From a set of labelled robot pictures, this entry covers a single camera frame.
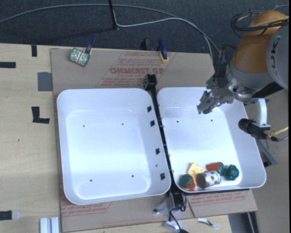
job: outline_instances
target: gray cable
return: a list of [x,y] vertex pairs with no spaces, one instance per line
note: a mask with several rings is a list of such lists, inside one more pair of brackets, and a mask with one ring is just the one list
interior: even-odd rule
[[[182,18],[178,18],[178,17],[169,17],[169,18],[165,18],[165,19],[161,19],[161,20],[156,20],[156,21],[149,21],[149,22],[143,22],[143,23],[138,23],[138,24],[131,24],[131,25],[121,25],[117,23],[117,26],[121,27],[121,28],[128,28],[128,27],[135,27],[135,26],[142,26],[142,25],[147,25],[147,24],[151,24],[151,23],[158,23],[158,22],[164,22],[164,21],[168,21],[168,20],[178,20],[178,21],[183,21],[189,25],[191,25],[193,28],[199,30],[193,23],[191,23],[190,21],[187,21],[185,19]],[[211,51],[211,46],[209,43],[209,39],[203,34],[207,44],[208,44],[208,48],[209,48],[209,52],[210,52],[210,57],[212,59],[212,51]]]
[[[6,19],[3,19],[0,21],[1,23],[4,23],[6,21],[9,21],[11,19],[20,17],[20,16],[24,16],[30,13],[34,13],[34,12],[38,12],[38,11],[43,11],[43,10],[49,10],[49,9],[57,9],[57,8],[66,8],[66,7],[88,7],[88,6],[109,6],[108,4],[100,4],[100,3],[84,3],[84,4],[64,4],[64,5],[55,5],[55,6],[50,6],[50,7],[43,7],[43,8],[38,8],[38,9],[33,9],[33,10],[29,10],[26,12],[22,12],[20,14],[8,17]],[[124,8],[134,8],[134,9],[143,9],[143,10],[147,10],[147,11],[153,11],[153,12],[157,12],[157,13],[161,13],[161,14],[165,14],[168,15],[170,17],[176,18],[180,21],[184,21],[186,23],[188,23],[190,26],[192,26],[193,28],[195,28],[197,31],[199,31],[206,39],[208,45],[211,43],[211,45],[214,47],[214,49],[219,53],[219,49],[216,47],[216,45],[209,39],[209,37],[203,33],[197,26],[195,26],[193,23],[182,19],[178,16],[175,16],[171,13],[165,12],[165,11],[160,11],[160,10],[156,10],[156,9],[151,9],[151,8],[146,8],[146,7],[140,7],[140,6],[134,6],[134,5],[125,5],[125,4],[113,4],[113,7],[124,7]]]
[[283,7],[289,7],[288,4],[283,4],[283,5],[280,5],[280,6],[276,6],[274,9],[272,10],[276,10],[276,9],[279,9],[279,8],[283,8]]

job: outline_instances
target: round object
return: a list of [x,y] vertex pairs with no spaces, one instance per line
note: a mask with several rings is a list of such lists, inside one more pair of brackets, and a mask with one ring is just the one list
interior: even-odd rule
[[179,181],[179,186],[184,189],[193,190],[195,188],[193,177],[189,174],[184,174]]
[[[254,27],[271,19],[284,17],[279,11],[264,11],[256,16],[251,25]],[[263,30],[246,32],[235,51],[232,63],[236,69],[245,73],[267,73],[266,49],[273,34],[280,27],[268,28],[262,35]]]
[[202,189],[219,184],[220,182],[221,175],[217,171],[207,171],[197,175],[197,185]]
[[227,180],[235,180],[239,176],[239,170],[235,165],[229,165],[227,169],[222,171],[222,176]]

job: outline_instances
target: black cable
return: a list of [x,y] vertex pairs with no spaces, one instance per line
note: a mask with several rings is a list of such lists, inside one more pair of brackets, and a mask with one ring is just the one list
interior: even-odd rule
[[289,20],[282,20],[280,22],[270,23],[270,24],[265,25],[265,26],[257,26],[257,27],[241,27],[241,26],[239,26],[239,22],[241,20],[243,20],[244,18],[251,17],[254,15],[259,15],[259,14],[260,14],[260,11],[249,11],[249,12],[245,12],[245,13],[237,14],[237,15],[233,16],[230,25],[231,25],[234,33],[240,38],[247,38],[247,37],[253,37],[253,35],[243,37],[243,36],[238,35],[237,31],[239,31],[239,32],[254,32],[254,31],[263,30],[260,34],[254,35],[254,36],[260,36],[260,35],[263,35],[265,33],[265,31],[269,28],[284,26],[286,23],[289,23],[288,22]]
[[183,208],[180,208],[180,210],[181,210],[182,212],[185,212],[186,205],[187,205],[187,202],[188,202],[188,200],[187,200],[186,196],[184,196],[184,197],[185,197],[184,206],[183,206]]
[[174,219],[174,221],[176,222],[176,224],[178,225],[179,227],[179,230],[180,230],[180,233],[188,233],[186,230],[182,229],[178,223],[178,221],[176,220],[175,216],[172,214],[172,212],[170,211],[169,212],[169,221],[171,221],[171,218]]
[[289,138],[289,136],[286,136],[286,137],[283,137],[283,138],[277,138],[275,136],[272,136],[271,140],[274,141],[274,142],[281,142],[281,141],[288,140],[288,138]]

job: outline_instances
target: gray carpet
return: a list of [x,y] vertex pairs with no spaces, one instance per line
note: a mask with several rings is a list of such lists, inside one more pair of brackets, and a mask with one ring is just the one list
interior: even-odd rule
[[[264,11],[287,5],[289,0],[112,0],[114,5],[133,5],[164,11],[196,25],[220,49],[236,46],[230,20],[249,9]],[[108,0],[0,0],[0,21],[43,7],[63,4],[108,4]],[[277,10],[289,14],[289,8]],[[145,9],[115,6],[117,23],[135,24],[169,17]],[[156,49],[158,40],[166,42],[168,51],[209,52],[201,33],[182,21],[165,21],[139,27],[113,29],[108,6],[65,7],[36,11],[0,24],[1,43],[57,46],[87,46],[96,35],[95,47],[138,50],[146,37]]]

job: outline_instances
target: wooden table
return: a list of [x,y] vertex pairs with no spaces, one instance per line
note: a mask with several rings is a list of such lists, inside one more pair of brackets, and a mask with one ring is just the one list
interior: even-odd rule
[[[51,72],[51,46],[0,44],[0,62],[16,62],[16,68],[0,68],[0,211],[19,211],[20,218],[0,221],[0,233],[39,232],[39,219],[60,217],[58,166],[53,94],[38,91],[37,73]],[[32,122],[32,106],[49,124]],[[209,217],[220,224],[217,232],[231,232],[228,216]],[[213,232],[197,219],[179,220],[190,233]],[[83,231],[86,233],[168,232],[162,222]]]

